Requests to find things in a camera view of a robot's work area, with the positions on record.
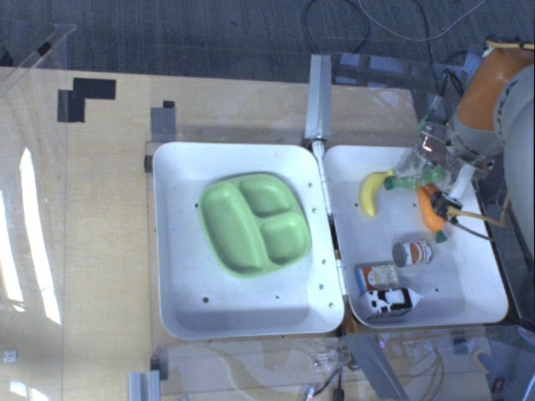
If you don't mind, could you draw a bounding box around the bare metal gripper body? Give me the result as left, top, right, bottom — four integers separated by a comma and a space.
413, 121, 495, 180

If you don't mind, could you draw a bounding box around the clear green plastic bottle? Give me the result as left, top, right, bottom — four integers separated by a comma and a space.
384, 163, 446, 191

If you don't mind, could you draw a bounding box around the yellow banana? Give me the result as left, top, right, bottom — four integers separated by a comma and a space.
359, 169, 396, 218

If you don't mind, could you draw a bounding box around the orange carrot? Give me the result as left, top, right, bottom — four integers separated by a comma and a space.
415, 184, 449, 244

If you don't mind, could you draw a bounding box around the orange and white can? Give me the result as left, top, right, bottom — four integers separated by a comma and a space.
391, 240, 434, 268

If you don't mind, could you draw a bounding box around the orange and yellow carton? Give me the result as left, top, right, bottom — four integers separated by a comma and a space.
354, 261, 401, 297

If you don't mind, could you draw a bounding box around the white plastic tray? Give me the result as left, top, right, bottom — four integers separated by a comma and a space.
323, 144, 510, 330
152, 141, 346, 342

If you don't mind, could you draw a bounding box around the black and white milk carton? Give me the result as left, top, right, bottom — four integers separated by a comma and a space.
359, 287, 425, 322

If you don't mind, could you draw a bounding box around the green divided plate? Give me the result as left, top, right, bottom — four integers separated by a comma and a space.
197, 172, 313, 280

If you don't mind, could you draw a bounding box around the black cylinder on white bracket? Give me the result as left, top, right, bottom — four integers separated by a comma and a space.
430, 164, 474, 221

